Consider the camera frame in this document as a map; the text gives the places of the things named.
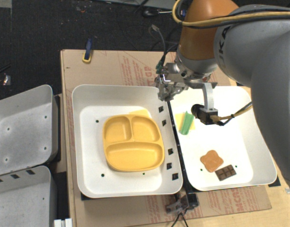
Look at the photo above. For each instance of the brown cardboard board red print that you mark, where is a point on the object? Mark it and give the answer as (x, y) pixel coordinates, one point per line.
(125, 65)

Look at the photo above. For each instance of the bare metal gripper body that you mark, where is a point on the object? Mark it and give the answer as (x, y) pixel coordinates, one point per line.
(174, 73)

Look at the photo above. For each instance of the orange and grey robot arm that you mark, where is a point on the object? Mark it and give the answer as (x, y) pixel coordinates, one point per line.
(253, 63)

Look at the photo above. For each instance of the brown toy chocolate bar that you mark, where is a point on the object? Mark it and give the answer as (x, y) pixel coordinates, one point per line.
(226, 172)

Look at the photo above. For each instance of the white plastic tray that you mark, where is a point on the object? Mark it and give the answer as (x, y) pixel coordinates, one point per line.
(24, 131)
(230, 136)
(21, 200)
(90, 150)

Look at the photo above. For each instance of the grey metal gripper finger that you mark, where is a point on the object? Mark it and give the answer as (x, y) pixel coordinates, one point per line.
(163, 95)
(176, 91)

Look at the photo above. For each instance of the black cylinder on white bracket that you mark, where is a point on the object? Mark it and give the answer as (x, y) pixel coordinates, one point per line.
(207, 113)

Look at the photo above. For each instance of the yellow divided plate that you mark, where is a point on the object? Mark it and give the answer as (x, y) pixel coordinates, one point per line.
(133, 148)

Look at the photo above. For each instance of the brown toy toast slice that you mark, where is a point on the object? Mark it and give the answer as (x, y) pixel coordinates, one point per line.
(211, 161)

